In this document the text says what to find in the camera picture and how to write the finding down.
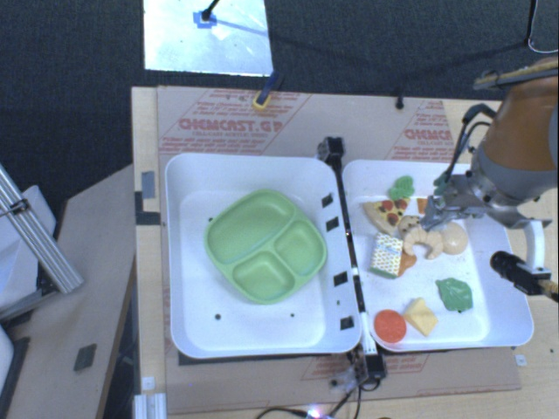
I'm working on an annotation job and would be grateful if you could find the green divided plate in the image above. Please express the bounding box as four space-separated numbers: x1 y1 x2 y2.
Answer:
204 188 329 306

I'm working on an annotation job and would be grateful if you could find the large green toy lettuce leaf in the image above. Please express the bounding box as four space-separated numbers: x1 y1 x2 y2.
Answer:
434 277 474 314

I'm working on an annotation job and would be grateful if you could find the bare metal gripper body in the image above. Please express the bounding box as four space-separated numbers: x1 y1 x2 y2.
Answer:
425 174 532 230

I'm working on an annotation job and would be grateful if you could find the brown cardboard board red print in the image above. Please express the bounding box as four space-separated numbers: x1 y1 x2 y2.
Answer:
155 86 523 415

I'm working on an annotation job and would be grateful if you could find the white plastic tray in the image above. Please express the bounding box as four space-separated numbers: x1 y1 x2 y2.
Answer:
164 152 364 360
342 159 535 354

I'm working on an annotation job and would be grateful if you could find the yellow toy cheese wedge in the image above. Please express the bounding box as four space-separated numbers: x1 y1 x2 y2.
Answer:
402 296 439 338

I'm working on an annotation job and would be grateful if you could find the toy pizza slice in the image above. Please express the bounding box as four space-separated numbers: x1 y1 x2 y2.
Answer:
362 196 412 236

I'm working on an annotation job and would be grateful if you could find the black cylinder on white bracket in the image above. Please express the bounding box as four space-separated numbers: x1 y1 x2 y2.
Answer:
489 218 554 297

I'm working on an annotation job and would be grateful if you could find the thin black and white rod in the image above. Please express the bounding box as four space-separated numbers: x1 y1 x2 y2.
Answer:
325 155 382 358

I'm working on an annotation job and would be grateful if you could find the red round toy tomato slice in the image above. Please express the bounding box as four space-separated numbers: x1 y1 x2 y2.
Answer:
373 308 408 346

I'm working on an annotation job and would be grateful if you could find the beige toy croissant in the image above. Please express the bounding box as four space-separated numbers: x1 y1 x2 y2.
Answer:
401 224 447 261

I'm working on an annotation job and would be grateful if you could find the small green toy leaf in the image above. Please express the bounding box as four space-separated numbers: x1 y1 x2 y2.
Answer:
386 175 417 201

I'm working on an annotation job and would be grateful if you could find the beige chocolate chip biscuit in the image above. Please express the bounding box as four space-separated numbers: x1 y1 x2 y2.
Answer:
397 214 423 240

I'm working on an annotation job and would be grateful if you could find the beige round toy bread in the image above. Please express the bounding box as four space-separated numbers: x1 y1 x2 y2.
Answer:
439 221 469 258

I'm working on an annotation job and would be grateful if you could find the orange toy wedge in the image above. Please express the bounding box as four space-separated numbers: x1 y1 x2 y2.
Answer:
397 251 418 278

